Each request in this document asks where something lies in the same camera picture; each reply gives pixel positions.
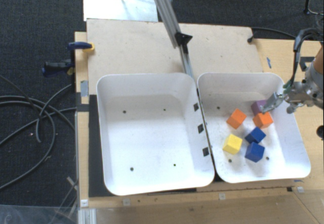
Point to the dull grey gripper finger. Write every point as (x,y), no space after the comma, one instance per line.
(265,106)
(274,101)

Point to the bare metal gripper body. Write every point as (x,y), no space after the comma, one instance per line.
(302,94)

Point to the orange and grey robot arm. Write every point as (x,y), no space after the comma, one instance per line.
(318,66)

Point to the purple cube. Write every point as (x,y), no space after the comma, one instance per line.
(257,107)

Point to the orange cube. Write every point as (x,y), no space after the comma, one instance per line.
(236,118)
(263,119)

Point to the blue cube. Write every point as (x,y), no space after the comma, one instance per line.
(254,152)
(255,135)

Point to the white plastic tray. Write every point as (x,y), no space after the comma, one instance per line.
(286,152)
(149,139)

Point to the yellow cube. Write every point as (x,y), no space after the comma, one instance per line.
(232,144)

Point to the pale wood board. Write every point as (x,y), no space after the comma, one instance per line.
(131,48)

